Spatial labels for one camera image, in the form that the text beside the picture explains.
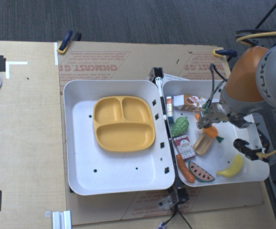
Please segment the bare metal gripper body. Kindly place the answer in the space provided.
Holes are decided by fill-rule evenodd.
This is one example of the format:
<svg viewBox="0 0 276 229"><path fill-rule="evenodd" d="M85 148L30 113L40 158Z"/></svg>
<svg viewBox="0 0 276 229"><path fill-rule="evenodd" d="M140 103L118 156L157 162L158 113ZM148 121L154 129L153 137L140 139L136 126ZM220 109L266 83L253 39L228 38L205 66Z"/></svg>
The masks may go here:
<svg viewBox="0 0 276 229"><path fill-rule="evenodd" d="M212 121L213 124L226 123L229 121L230 114L231 108L228 105L220 102L206 102L200 112L200 120L203 120L205 124L207 121Z"/></svg>

